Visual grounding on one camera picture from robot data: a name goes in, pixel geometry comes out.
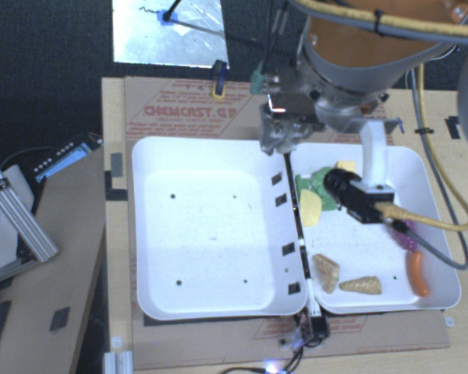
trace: white plastic tray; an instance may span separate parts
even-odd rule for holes
[[[137,297],[146,314],[302,309],[307,289],[282,156],[267,157],[256,141],[149,137],[133,148],[133,182]]]
[[[345,144],[304,143],[292,153],[295,175],[311,175],[322,167],[334,167],[337,161],[355,161],[362,174],[362,147]],[[423,161],[412,150],[401,146],[388,148],[387,183],[395,189],[395,203],[415,213],[438,217]],[[421,224],[415,231],[450,256],[444,232]],[[456,271],[419,247],[424,253],[423,276],[431,290],[420,298],[410,287],[406,274],[408,252],[392,239],[383,224],[364,225],[346,210],[323,212],[319,223],[303,228],[309,254],[314,293],[319,304],[337,314],[387,312],[412,309],[443,309],[454,306],[461,294]],[[323,291],[313,254],[322,253],[340,265],[340,281],[363,276],[379,277],[381,295],[362,295],[341,291]]]

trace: gray tape piece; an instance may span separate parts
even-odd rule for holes
[[[113,178],[121,178],[123,176],[123,154],[111,154],[111,176]]]
[[[56,331],[66,326],[66,324],[68,323],[70,309],[70,307],[67,307],[64,309],[56,310],[54,312],[54,316],[52,317],[52,322],[50,324],[50,331]]]

